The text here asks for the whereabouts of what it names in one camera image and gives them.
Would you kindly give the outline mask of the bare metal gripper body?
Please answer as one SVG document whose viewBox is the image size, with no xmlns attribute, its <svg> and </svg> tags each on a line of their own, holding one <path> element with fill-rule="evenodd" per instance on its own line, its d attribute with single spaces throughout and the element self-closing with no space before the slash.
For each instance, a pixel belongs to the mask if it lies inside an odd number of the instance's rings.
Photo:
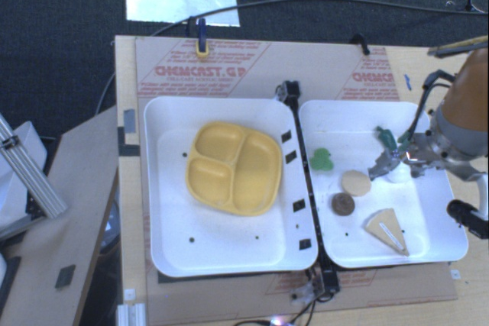
<svg viewBox="0 0 489 326">
<path fill-rule="evenodd" d="M 446 136 L 438 131 L 425 131 L 399 137 L 404 160 L 423 160 L 427 169 L 443 169 L 461 180 L 477 180 L 486 172 L 479 171 L 471 161 L 487 155 L 487 139 L 473 131 L 455 132 Z"/>
</svg>

